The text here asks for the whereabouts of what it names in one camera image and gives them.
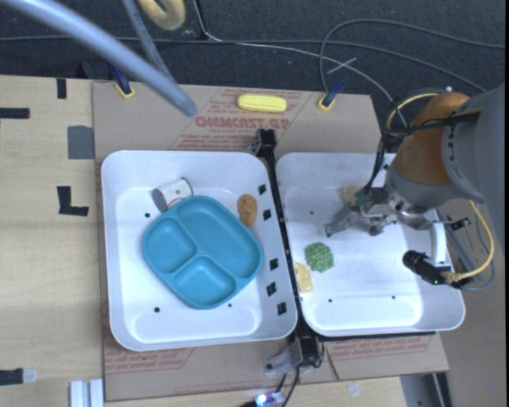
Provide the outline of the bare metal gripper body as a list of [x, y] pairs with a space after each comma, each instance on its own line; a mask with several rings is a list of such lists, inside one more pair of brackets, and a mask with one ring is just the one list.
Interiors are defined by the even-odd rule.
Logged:
[[426, 216], [427, 209], [418, 207], [401, 197], [393, 188], [364, 187], [355, 193], [355, 210], [367, 219], [380, 216], [393, 216], [397, 222], [413, 230], [427, 230], [433, 222]]

